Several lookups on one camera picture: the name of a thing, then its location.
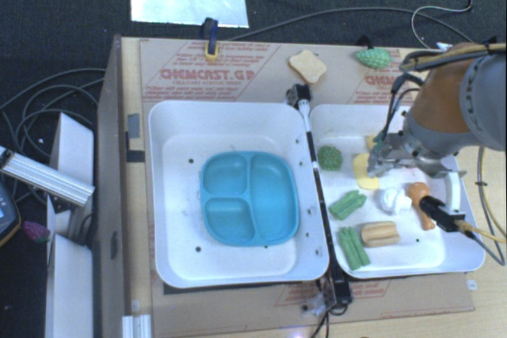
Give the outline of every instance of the black device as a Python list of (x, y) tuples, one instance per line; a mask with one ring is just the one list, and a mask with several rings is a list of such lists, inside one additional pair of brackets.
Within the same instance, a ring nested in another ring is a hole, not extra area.
[(0, 181), (0, 246), (4, 245), (21, 227), (16, 203)]

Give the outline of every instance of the blue divided plate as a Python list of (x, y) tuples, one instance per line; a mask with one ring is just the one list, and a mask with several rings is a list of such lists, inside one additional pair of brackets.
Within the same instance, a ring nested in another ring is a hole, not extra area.
[(299, 227), (292, 171), (266, 152), (226, 152), (208, 159), (200, 173), (200, 201), (206, 228), (224, 244), (281, 244)]

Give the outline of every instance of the blue clamp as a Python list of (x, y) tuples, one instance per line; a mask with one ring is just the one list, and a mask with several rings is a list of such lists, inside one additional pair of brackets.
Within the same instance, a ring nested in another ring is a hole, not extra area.
[(204, 23), (200, 26), (199, 38), (208, 40), (204, 49), (204, 56), (208, 61), (214, 61), (219, 56), (219, 45), (217, 42), (218, 34), (218, 20), (206, 17), (206, 20), (204, 20)]

